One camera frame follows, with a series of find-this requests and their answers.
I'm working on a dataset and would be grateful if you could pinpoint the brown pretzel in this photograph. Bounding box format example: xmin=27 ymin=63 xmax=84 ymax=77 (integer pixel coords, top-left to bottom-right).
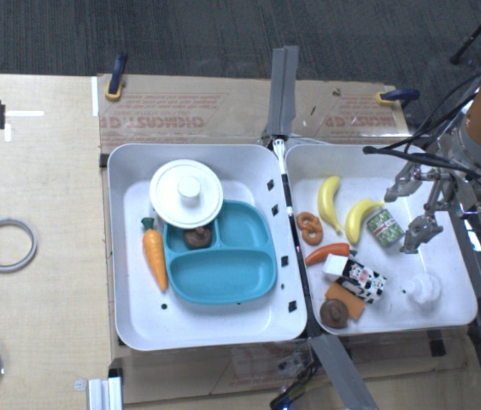
xmin=295 ymin=211 xmax=324 ymax=247

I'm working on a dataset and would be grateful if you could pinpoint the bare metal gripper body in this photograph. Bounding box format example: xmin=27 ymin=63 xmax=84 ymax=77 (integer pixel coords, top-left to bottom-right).
xmin=424 ymin=139 xmax=481 ymax=220

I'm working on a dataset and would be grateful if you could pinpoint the white plastic tray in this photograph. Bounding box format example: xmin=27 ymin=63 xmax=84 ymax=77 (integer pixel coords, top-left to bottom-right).
xmin=106 ymin=143 xmax=309 ymax=353
xmin=284 ymin=143 xmax=479 ymax=337

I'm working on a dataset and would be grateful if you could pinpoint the yellow banana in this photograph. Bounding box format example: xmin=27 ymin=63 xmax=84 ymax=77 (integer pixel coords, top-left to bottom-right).
xmin=343 ymin=198 xmax=386 ymax=247
xmin=316 ymin=174 xmax=344 ymax=236

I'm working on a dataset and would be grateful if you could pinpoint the brown toy mushroom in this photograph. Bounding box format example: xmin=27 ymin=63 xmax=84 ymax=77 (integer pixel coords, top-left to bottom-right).
xmin=182 ymin=225 xmax=214 ymax=250

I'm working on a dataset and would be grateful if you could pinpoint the brown chocolate doughnut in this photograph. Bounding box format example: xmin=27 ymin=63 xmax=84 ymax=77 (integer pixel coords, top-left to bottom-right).
xmin=319 ymin=297 xmax=350 ymax=330

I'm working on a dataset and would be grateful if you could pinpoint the brown cardboard board red print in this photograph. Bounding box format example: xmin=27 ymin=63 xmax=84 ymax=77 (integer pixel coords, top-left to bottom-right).
xmin=96 ymin=73 xmax=468 ymax=406

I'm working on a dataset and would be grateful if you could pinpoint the cow print milk carton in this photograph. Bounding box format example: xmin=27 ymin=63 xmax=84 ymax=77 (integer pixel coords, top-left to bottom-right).
xmin=321 ymin=253 xmax=388 ymax=305

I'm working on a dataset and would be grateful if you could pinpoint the green and white can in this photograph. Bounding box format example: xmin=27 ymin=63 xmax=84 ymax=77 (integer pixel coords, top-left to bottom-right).
xmin=366 ymin=208 xmax=407 ymax=248

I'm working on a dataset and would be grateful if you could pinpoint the blue divided plate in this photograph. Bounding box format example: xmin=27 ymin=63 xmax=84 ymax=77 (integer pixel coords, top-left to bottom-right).
xmin=161 ymin=199 xmax=279 ymax=307

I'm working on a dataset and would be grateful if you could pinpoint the orange cheese slice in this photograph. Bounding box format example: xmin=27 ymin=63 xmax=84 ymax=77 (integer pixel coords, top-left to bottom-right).
xmin=324 ymin=280 xmax=367 ymax=321

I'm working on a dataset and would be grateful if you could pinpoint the orange carrot with green top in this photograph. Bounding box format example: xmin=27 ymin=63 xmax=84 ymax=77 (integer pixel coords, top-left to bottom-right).
xmin=139 ymin=216 xmax=170 ymax=293

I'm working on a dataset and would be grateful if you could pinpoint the white round pot lid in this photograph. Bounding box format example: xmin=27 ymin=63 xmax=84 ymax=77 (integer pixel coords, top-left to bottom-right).
xmin=149 ymin=158 xmax=225 ymax=231

